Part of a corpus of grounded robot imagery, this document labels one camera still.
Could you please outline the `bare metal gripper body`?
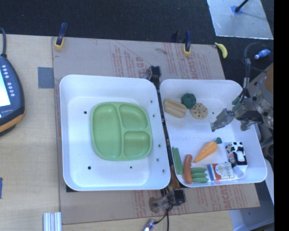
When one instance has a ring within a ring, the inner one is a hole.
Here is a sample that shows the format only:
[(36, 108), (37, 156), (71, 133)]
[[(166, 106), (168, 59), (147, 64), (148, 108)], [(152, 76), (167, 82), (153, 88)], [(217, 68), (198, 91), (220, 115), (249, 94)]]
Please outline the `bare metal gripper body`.
[(255, 85), (255, 92), (249, 93), (244, 88), (235, 100), (235, 118), (251, 120), (258, 124), (264, 124), (269, 129), (274, 128), (274, 98), (273, 93), (267, 88), (264, 81)]

